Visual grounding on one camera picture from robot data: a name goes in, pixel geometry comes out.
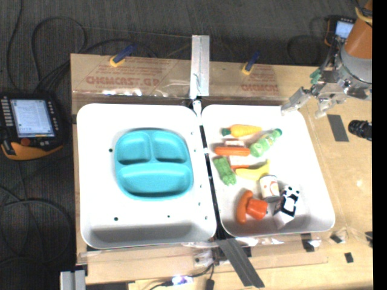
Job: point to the green plastic bottle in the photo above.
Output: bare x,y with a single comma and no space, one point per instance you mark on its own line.
263,145

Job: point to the black and white carton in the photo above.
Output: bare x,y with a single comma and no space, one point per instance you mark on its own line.
287,205

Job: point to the white and orange packet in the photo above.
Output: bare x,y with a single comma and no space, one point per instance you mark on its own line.
239,161

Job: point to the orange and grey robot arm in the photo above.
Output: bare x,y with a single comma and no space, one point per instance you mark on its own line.
359,41

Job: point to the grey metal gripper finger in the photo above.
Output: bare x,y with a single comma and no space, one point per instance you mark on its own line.
324,106
294,101

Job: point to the orange carrot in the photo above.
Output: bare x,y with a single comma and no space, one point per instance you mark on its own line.
232,151

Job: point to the thin black and white rod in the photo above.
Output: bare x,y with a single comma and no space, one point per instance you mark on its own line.
207,157

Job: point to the white can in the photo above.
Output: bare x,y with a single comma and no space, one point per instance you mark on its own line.
269,187

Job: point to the brown cardboard board red print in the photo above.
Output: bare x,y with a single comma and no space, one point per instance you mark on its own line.
335,168

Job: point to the yellow banana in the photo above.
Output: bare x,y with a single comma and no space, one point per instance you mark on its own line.
252,173

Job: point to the white plastic tray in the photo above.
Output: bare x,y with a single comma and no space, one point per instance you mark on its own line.
96,168
302,168

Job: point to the yellow carrot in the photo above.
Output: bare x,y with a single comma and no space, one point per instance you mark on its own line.
243,130

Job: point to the green broccoli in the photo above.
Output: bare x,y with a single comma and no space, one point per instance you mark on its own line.
225,171

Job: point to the black cylinder on white bracket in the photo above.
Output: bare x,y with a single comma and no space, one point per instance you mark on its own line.
359,128

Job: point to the orange pepper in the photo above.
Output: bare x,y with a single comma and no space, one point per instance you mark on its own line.
257,208

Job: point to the blue divided plate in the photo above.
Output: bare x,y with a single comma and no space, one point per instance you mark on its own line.
154,174

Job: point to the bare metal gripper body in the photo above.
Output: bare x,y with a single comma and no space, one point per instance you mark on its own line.
335,85

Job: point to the orange sausage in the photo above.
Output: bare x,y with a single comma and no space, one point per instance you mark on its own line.
242,210

